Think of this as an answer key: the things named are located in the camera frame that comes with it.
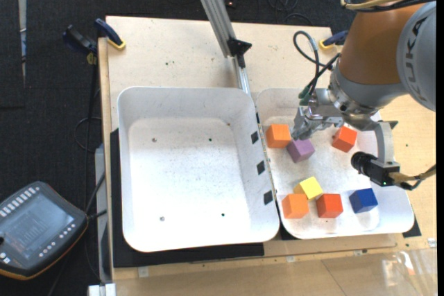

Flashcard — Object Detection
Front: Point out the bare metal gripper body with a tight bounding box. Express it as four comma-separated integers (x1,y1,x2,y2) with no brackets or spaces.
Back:
298,88,349,130

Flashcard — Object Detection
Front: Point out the purple cube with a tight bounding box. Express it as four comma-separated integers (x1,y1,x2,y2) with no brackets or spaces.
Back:
286,138,316,164

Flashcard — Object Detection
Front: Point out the orange cube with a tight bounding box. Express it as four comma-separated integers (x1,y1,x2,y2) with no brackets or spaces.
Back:
265,123,292,150
281,193,310,220

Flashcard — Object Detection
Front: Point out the red-orange cube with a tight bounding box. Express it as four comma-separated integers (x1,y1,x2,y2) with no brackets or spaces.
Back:
331,125,358,153
315,193,344,219

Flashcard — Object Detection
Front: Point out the white plastic tray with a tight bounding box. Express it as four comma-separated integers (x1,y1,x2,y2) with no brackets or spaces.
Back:
117,85,281,253
255,87,416,241

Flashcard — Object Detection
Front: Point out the yellow cube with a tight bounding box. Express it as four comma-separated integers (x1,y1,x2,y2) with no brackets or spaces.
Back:
293,176,324,201

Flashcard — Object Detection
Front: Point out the blue cube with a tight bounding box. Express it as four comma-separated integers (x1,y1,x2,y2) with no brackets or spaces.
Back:
348,187,379,214

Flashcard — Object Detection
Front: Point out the pale wood board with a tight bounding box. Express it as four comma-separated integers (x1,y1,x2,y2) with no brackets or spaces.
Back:
105,15,437,281

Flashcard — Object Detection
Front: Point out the black cylinder on white bracket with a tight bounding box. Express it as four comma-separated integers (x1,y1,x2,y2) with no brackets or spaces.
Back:
350,120,401,188

